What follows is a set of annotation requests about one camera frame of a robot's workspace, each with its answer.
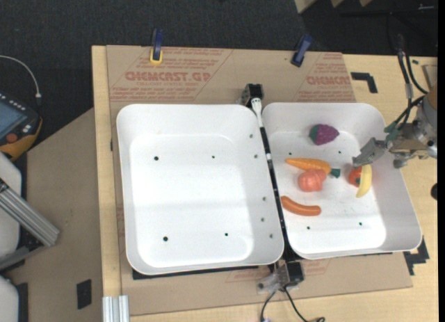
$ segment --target yellow banana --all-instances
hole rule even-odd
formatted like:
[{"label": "yellow banana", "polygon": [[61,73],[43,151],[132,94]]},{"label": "yellow banana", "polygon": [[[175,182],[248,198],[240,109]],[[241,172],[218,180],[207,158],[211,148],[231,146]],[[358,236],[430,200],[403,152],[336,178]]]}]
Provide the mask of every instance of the yellow banana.
[{"label": "yellow banana", "polygon": [[357,191],[357,198],[364,196],[371,188],[371,182],[373,179],[373,171],[371,165],[362,166],[362,174],[360,175],[360,185]]}]

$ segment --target black floor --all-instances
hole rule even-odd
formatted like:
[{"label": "black floor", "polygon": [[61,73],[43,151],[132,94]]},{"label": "black floor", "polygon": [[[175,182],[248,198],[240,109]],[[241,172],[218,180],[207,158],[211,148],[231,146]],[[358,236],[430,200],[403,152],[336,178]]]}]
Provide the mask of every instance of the black floor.
[{"label": "black floor", "polygon": [[[164,29],[164,45],[293,49],[305,33],[311,50],[393,54],[402,33],[411,56],[437,56],[437,12],[342,17],[344,12],[412,10],[438,0],[318,0],[301,15],[293,0],[0,0],[0,55],[25,62],[39,81],[44,140],[92,107],[92,45],[148,45]],[[18,64],[0,60],[0,90],[33,103],[33,82]]]}]

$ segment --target wooden table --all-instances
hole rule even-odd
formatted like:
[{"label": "wooden table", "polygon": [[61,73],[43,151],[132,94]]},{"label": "wooden table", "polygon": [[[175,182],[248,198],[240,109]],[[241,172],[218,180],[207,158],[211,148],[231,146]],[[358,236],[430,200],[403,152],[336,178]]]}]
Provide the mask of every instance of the wooden table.
[{"label": "wooden table", "polygon": [[[363,81],[353,81],[358,102],[375,106],[389,124],[405,108],[405,89],[396,57],[345,55],[349,72],[368,72],[374,76],[378,94],[371,94]],[[435,65],[436,58],[415,58],[414,75],[426,87],[421,65]],[[111,126],[108,101],[106,47],[92,47],[92,70],[95,97],[97,144],[97,174],[99,187],[99,217],[102,250],[102,282],[104,296],[122,294],[118,251],[118,232],[115,211],[113,157],[110,151]],[[416,265],[410,289],[379,291],[353,295],[311,298],[296,301],[307,319],[325,316],[329,322],[347,321],[438,321],[437,270],[437,202],[430,189],[437,182],[437,161],[411,160],[402,169],[407,189],[416,209],[420,226],[430,254],[427,264]],[[147,315],[132,321],[258,321],[261,305],[243,305]],[[291,305],[276,302],[268,305],[267,315],[273,321],[295,321]]]}]

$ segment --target blue clamp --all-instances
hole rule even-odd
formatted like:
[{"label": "blue clamp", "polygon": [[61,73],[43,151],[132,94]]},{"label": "blue clamp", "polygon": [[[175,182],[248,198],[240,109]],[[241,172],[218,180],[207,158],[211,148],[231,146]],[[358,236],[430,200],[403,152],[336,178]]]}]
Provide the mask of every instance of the blue clamp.
[{"label": "blue clamp", "polygon": [[303,64],[305,53],[312,44],[312,37],[309,34],[302,36],[298,43],[296,53],[292,56],[291,63],[300,67]]},{"label": "blue clamp", "polygon": [[152,50],[150,51],[150,62],[153,65],[159,65],[160,63],[162,63],[162,50],[161,50],[162,35],[163,35],[162,30],[154,29],[152,35],[153,47]]}]

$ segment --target toy food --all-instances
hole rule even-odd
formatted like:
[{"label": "toy food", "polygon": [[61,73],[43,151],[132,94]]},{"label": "toy food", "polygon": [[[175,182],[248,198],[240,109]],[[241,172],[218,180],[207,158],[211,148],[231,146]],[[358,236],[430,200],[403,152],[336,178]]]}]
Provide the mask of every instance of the toy food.
[{"label": "toy food", "polygon": [[298,185],[304,192],[321,191],[326,172],[323,170],[309,169],[298,177]]},{"label": "toy food", "polygon": [[301,216],[318,216],[321,213],[319,206],[305,206],[304,204],[294,202],[287,196],[281,197],[281,203],[288,211]]},{"label": "toy food", "polygon": [[331,174],[334,177],[340,177],[340,169],[332,169],[330,165],[323,160],[319,159],[306,159],[306,158],[290,158],[286,159],[289,165],[295,166],[303,170],[323,170],[326,174]]},{"label": "toy food", "polygon": [[317,124],[311,128],[309,137],[315,145],[322,145],[333,141],[339,134],[339,131],[330,125]]},{"label": "toy food", "polygon": [[353,168],[348,176],[348,181],[357,186],[357,198],[363,197],[371,188],[373,171],[371,165],[363,165],[359,168]]}]

